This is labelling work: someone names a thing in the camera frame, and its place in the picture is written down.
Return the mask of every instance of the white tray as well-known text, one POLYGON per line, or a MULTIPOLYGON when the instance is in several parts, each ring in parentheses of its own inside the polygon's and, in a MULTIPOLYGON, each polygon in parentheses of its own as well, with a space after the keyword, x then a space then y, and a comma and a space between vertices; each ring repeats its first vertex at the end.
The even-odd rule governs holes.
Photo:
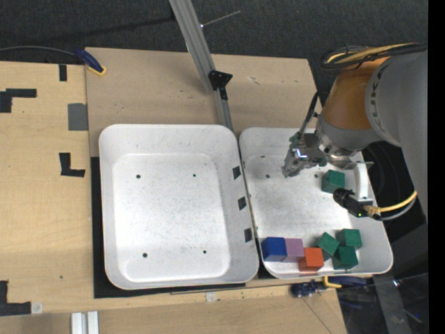
MULTIPOLYGON (((393 255, 383 223, 371 218, 355 218, 335 203, 332 194, 321 191, 322 176, 329 169, 338 168, 329 164, 304 169, 295 177, 284 178, 281 167, 289 138, 297 130, 251 128, 240 136, 241 158, 258 240, 261 243, 266 237, 294 237, 301 238, 304 247, 311 247, 324 232, 334 237, 341 229, 358 229, 363 243, 357 251, 359 264, 348 271, 334 270, 332 260, 328 260, 314 275, 300 272, 298 265, 292 262, 264 261, 265 268, 281 279, 387 272, 392 266, 393 255)), ((360 153, 355 161, 363 161, 360 153)), ((353 171, 343 172, 345 187, 354 189, 353 171)), ((373 198, 369 180, 368 185, 369 196, 373 198)))
POLYGON ((243 283, 258 270, 235 135, 112 125, 99 138, 105 270, 122 289, 243 283))

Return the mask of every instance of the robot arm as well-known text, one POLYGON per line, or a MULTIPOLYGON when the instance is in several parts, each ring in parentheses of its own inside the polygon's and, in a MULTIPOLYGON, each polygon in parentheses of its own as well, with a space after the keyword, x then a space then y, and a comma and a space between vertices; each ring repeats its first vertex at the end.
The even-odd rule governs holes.
POLYGON ((314 115, 314 101, 291 138, 284 176, 325 162, 343 168, 370 143, 386 141, 402 149, 428 220, 428 50, 415 44, 361 47, 324 61, 343 72, 318 116, 313 139, 306 142, 305 127, 314 115))

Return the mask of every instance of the green block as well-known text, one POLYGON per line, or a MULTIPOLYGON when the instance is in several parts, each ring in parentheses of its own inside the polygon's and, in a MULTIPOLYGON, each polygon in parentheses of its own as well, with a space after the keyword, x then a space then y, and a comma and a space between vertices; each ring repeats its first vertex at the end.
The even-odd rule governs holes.
POLYGON ((357 266, 359 260, 357 259, 357 254, 352 246, 339 246, 332 258, 332 264, 334 269, 348 270, 357 266))
POLYGON ((343 229, 335 234, 341 245, 353 246, 356 250, 362 247, 362 237, 358 229, 343 229))
POLYGON ((336 170, 329 170, 321 180, 321 190, 333 194, 337 188, 345 187, 345 174, 336 170))
POLYGON ((335 251, 337 251, 339 245, 340 241, 336 240, 327 232, 324 232, 317 242, 317 246, 321 248, 321 250, 323 250, 323 259, 325 261, 334 256, 335 251))

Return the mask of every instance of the metal rod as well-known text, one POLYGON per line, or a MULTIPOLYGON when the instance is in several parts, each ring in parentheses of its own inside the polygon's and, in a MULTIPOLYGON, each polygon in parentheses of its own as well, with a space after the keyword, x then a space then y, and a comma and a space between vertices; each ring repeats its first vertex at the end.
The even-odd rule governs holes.
POLYGON ((213 90, 209 81, 209 73, 215 69, 215 65, 191 0, 168 1, 175 13, 179 28, 186 41, 187 49, 193 57, 204 88, 208 93, 213 93, 215 96, 216 111, 220 124, 233 130, 227 100, 221 99, 220 93, 217 90, 213 90))

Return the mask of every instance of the red block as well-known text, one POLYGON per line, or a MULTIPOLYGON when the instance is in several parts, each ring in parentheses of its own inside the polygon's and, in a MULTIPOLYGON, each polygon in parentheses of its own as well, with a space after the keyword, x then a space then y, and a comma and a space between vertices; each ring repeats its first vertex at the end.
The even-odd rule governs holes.
POLYGON ((298 261, 301 272, 317 272, 325 265, 321 248, 305 248, 305 256, 298 261))

